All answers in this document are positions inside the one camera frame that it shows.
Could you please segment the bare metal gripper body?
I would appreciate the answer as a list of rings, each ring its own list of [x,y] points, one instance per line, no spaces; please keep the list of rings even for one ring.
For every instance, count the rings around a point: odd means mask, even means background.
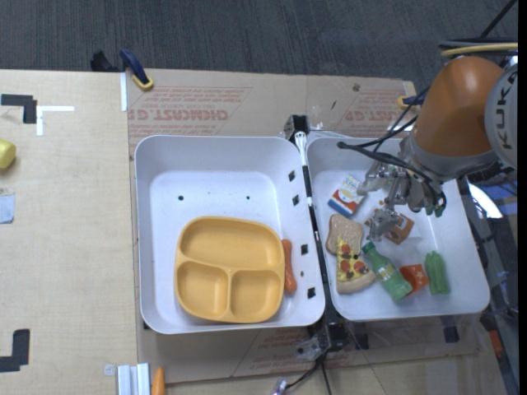
[[[396,205],[404,205],[410,211],[432,213],[437,207],[437,191],[431,180],[424,178],[417,172],[395,166],[389,173],[391,186],[385,206],[394,211]]]

